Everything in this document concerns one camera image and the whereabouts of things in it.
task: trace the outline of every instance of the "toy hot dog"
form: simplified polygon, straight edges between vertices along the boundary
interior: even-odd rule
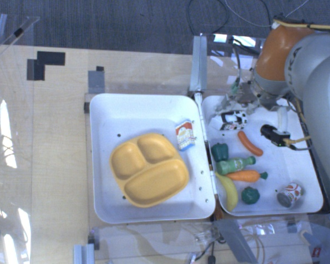
[[[241,143],[246,147],[247,150],[249,150],[251,153],[253,153],[256,156],[262,156],[263,151],[252,144],[250,140],[248,140],[246,134],[243,131],[238,132],[238,138],[240,139]]]

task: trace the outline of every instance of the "toy bottle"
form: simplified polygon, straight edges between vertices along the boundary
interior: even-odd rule
[[[237,170],[245,168],[247,165],[255,164],[254,156],[248,158],[231,158],[227,161],[219,161],[216,163],[216,171],[220,175],[226,175]]]

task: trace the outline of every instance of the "white cable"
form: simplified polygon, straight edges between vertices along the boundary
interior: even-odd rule
[[[287,18],[289,15],[293,14],[295,11],[297,11],[299,8],[303,7],[309,0],[306,0],[302,5],[299,5],[297,8],[295,8],[292,12],[288,13],[285,17]]]
[[[229,4],[227,3],[227,0],[225,0],[225,4],[226,6],[230,9],[230,11],[232,13],[234,13],[236,16],[238,16],[240,19],[243,19],[244,21],[246,21],[247,23],[251,24],[251,25],[254,25],[254,26],[258,26],[259,28],[270,28],[271,25],[260,25],[260,24],[255,24],[255,23],[252,23],[251,21],[243,18],[242,16],[240,16],[238,13],[236,13],[234,10],[232,10],[232,8],[229,6]]]
[[[285,17],[287,18],[289,15],[291,15],[291,14],[293,14],[295,11],[297,11],[298,9],[300,9],[301,7],[303,7],[306,3],[308,3],[309,2],[309,0],[306,0],[303,4],[301,4],[301,5],[299,5],[297,8],[295,8],[293,11],[291,11],[290,13],[288,13]],[[258,26],[258,27],[260,27],[260,28],[270,28],[271,26],[272,26],[272,24],[271,25],[259,25],[259,24],[255,24],[255,23],[252,23],[251,21],[249,21],[249,20],[247,20],[247,19],[245,19],[245,18],[243,18],[241,15],[239,15],[238,13],[236,13],[230,6],[229,6],[229,4],[227,3],[227,0],[225,0],[225,4],[226,4],[226,6],[230,9],[230,11],[232,12],[232,13],[234,13],[236,16],[238,16],[240,19],[243,19],[245,22],[247,22],[247,23],[249,23],[249,24],[251,24],[251,25],[254,25],[254,26]]]

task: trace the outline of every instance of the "yellow divided plate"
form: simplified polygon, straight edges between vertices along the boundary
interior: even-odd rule
[[[162,135],[149,133],[116,147],[110,156],[114,178],[137,207],[151,207],[183,190],[189,173],[174,146]]]

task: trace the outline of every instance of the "metal bracket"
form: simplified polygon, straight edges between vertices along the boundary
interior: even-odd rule
[[[192,71],[189,86],[191,96],[196,92],[203,92],[207,89],[207,37],[194,36]]]
[[[87,244],[85,246],[75,245],[73,254],[74,264],[95,264],[94,244]]]
[[[105,93],[105,73],[104,67],[97,67],[96,70],[88,71],[88,93]]]
[[[236,220],[222,219],[215,221],[214,224],[220,231],[221,236],[226,240],[239,263],[258,263],[247,241],[239,230]]]

